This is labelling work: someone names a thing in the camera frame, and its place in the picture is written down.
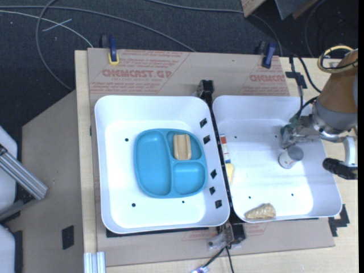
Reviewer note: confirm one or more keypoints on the blue divided plate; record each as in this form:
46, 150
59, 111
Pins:
152, 163

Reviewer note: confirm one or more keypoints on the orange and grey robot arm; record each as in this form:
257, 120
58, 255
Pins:
338, 95

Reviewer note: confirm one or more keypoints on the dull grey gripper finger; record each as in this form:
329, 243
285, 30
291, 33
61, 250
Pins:
295, 142
285, 141

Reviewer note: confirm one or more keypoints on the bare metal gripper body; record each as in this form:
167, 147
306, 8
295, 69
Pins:
305, 129

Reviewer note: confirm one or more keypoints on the brown cardboard board red print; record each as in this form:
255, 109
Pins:
176, 70

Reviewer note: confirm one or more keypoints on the white carton red blue print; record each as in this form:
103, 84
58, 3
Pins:
225, 149

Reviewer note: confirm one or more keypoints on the white can grey top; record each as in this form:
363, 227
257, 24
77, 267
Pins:
288, 159

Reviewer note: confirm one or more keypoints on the yellow cheese slice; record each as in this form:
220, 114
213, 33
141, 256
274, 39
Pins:
229, 173

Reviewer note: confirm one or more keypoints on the black cylinder on white bracket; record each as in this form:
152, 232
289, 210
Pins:
339, 168

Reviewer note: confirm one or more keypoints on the white plastic tray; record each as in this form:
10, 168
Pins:
119, 181
261, 175

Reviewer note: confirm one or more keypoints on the tan hot dog bun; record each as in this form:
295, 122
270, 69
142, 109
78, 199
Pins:
182, 148

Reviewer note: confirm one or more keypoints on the thin black and white rod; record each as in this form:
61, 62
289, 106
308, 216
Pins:
218, 141

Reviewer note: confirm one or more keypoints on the tan bread piece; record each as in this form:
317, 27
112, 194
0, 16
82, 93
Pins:
261, 211

